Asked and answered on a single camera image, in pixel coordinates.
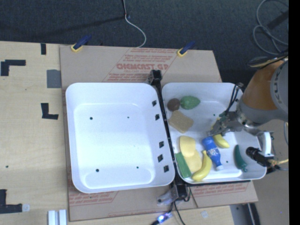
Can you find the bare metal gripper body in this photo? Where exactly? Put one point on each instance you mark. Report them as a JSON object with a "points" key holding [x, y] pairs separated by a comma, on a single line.
{"points": [[230, 123]]}

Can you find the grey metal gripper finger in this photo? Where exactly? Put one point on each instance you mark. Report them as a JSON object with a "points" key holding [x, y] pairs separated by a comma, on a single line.
{"points": [[223, 132], [214, 129]]}

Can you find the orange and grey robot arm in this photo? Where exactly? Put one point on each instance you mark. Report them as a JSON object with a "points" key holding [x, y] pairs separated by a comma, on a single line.
{"points": [[260, 90]]}

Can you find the small yellow banana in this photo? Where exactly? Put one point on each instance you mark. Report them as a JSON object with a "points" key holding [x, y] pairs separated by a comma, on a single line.
{"points": [[221, 141]]}

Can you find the blue bottle white cap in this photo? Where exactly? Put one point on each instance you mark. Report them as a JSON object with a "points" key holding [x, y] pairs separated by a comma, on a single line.
{"points": [[212, 150]]}

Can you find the white plastic tray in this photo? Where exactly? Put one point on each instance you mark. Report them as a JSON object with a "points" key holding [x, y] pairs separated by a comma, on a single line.
{"points": [[208, 102], [112, 139]]}

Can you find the dark green toy pepper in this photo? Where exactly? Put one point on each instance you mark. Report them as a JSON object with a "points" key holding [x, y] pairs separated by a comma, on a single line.
{"points": [[239, 158]]}

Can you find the pale yellow toy slice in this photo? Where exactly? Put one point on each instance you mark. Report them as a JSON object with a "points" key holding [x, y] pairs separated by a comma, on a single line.
{"points": [[187, 145], [194, 163]]}

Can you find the tan bread slice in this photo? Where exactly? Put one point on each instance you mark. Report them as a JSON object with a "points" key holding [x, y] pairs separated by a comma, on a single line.
{"points": [[181, 121]]}

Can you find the green toy vegetable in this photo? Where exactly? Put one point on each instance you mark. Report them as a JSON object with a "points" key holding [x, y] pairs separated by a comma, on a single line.
{"points": [[189, 102]]}

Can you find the large yellow banana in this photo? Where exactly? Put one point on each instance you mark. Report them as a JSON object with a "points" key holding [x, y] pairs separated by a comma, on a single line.
{"points": [[204, 169]]}

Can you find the green rectangular block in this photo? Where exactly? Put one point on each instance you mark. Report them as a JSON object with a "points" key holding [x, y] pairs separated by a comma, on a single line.
{"points": [[183, 165]]}

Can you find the brown round biscuit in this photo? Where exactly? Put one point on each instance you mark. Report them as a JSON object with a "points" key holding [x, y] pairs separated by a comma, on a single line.
{"points": [[173, 104]]}

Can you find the brown cardboard board red print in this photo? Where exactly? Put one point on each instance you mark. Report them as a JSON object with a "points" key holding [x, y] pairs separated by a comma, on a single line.
{"points": [[93, 62]]}

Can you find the black cylinder on white bracket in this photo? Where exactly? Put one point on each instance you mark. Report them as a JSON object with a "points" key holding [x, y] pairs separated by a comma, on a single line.
{"points": [[256, 155]]}

